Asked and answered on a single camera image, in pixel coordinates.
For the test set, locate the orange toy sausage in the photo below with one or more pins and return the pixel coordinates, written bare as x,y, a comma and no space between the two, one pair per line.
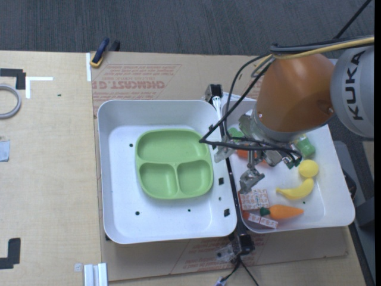
242,153

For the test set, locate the long white and orange carton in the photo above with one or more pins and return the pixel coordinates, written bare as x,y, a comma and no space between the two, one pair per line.
266,221

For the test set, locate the yellow lemon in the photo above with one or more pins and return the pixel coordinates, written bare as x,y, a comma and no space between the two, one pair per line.
308,168

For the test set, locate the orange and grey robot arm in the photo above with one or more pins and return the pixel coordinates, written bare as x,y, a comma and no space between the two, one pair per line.
297,94

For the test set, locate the yellow banana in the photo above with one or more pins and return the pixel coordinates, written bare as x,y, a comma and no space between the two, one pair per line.
299,191

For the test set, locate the white plastic tray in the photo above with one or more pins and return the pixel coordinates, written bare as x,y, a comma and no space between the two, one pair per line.
125,213
330,201

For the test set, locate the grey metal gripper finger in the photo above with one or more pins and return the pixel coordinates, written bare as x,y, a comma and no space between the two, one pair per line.
246,185
256,177

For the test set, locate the small green block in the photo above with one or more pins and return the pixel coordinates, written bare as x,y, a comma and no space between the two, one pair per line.
235,132

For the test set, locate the orange carrot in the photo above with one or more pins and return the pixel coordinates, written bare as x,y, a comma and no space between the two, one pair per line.
285,212

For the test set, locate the brown cardboard board red print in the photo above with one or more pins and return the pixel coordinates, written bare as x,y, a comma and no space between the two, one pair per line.
134,82

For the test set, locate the thin black and white rod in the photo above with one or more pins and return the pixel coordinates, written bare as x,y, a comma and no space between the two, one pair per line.
230,174

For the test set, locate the green divided plate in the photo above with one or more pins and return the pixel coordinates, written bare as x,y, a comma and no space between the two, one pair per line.
166,147

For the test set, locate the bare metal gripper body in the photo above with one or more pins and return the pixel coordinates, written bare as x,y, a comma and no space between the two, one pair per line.
246,125

